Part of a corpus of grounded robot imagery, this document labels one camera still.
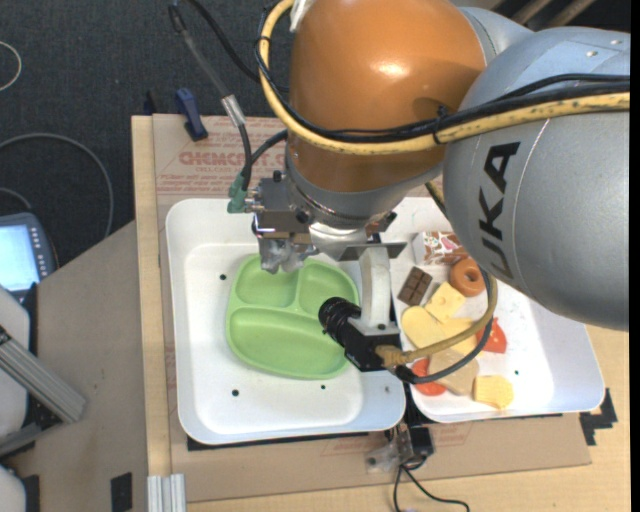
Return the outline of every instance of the cardboard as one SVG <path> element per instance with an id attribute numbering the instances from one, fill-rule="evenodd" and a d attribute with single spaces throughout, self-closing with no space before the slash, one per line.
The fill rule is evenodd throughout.
<path id="1" fill-rule="evenodd" d="M 189 197 L 226 197 L 243 160 L 240 138 L 224 117 L 205 117 L 209 138 L 192 142 L 180 116 L 153 116 L 158 233 L 165 333 L 171 460 L 184 473 L 189 502 L 391 483 L 368 473 L 366 454 L 386 443 L 383 433 L 189 450 L 177 414 L 175 349 L 164 219 Z M 282 129 L 277 119 L 249 118 L 256 148 Z M 281 169 L 284 145 L 265 153 L 252 183 Z M 411 195 L 426 195 L 418 188 Z M 589 464 L 577 414 L 429 426 L 435 454 L 416 476 L 439 479 Z"/>

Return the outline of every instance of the blue clip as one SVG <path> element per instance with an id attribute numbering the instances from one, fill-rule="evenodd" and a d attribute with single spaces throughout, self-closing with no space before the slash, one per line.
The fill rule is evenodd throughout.
<path id="1" fill-rule="evenodd" d="M 209 132 L 207 132 L 207 129 L 202 124 L 196 98 L 193 93 L 186 87 L 183 87 L 176 92 L 175 100 L 178 112 L 187 117 L 187 122 L 184 124 L 184 127 L 191 139 L 194 141 L 206 139 L 209 136 Z"/>

